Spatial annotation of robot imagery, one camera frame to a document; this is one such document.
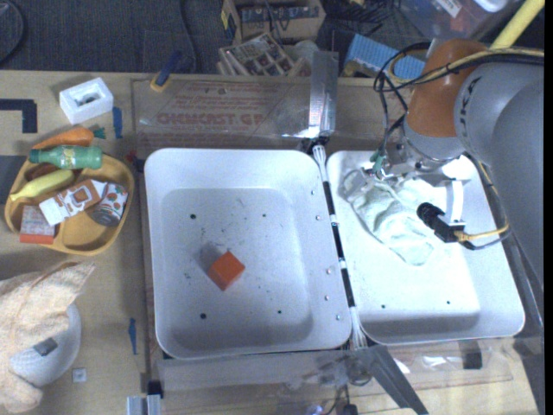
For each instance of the brown cardboard board red print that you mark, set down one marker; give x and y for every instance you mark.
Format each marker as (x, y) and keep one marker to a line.
(216, 119)

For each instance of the white and orange carton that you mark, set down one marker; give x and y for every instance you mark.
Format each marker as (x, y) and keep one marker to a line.
(71, 201)

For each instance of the orange toy carrot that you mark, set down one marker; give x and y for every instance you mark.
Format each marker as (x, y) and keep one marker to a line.
(69, 137)

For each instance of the yellow banana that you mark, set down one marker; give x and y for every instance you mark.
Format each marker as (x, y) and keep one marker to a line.
(45, 183)

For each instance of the white bowl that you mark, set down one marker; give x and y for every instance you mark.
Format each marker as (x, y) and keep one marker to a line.
(56, 361)

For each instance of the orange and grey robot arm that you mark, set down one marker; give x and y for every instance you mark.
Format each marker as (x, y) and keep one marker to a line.
(501, 115)

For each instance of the black cylinder on white bracket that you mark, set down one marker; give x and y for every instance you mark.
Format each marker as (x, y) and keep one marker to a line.
(436, 218)

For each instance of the orange cube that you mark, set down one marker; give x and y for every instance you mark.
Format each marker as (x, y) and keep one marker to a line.
(225, 270)

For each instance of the white foam box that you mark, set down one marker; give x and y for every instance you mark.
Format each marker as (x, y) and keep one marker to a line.
(86, 101)

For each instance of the green bottle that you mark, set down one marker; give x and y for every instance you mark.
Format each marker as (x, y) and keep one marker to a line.
(65, 157)

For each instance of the small white square piece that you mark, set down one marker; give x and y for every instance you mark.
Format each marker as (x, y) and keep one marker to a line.
(79, 374)

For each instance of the yellow divided plate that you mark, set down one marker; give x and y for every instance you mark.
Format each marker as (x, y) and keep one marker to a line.
(82, 237)

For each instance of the orange and white packet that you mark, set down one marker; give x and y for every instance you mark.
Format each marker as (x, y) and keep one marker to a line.
(36, 227)

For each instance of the white plastic tray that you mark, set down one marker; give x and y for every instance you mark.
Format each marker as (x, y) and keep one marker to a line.
(423, 292)
(242, 249)

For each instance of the pale yellow towel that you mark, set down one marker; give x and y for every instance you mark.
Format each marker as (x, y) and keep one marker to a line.
(30, 301)

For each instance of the pale green cloth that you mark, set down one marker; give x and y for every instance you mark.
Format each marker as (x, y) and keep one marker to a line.
(393, 223)

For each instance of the small printed can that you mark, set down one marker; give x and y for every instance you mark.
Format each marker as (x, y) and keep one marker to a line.
(111, 206)

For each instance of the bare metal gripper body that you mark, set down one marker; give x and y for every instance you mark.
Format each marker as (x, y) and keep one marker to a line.
(410, 167)

